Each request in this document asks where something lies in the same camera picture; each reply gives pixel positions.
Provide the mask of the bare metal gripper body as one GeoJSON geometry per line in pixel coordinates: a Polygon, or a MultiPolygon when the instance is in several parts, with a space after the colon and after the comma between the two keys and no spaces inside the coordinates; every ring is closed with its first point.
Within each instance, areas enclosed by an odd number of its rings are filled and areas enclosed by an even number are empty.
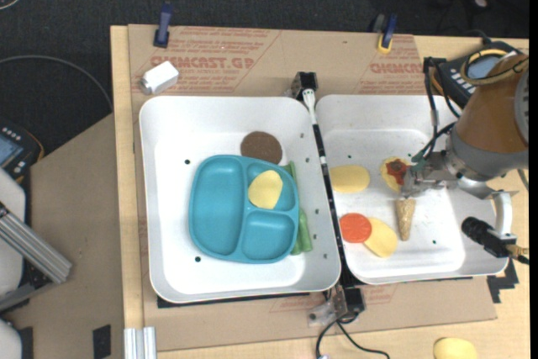
{"type": "Polygon", "coordinates": [[[417,155],[413,166],[414,188],[455,188],[456,174],[450,171],[447,162],[445,150],[417,155]]]}

